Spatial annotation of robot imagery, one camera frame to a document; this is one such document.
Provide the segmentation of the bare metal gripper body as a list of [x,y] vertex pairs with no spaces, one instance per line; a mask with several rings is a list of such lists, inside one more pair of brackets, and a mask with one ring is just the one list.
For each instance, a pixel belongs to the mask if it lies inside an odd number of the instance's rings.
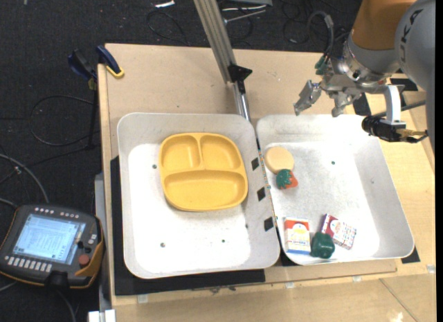
[[387,74],[377,73],[355,60],[330,58],[320,66],[320,87],[330,98],[358,99],[363,93],[380,93],[386,88]]

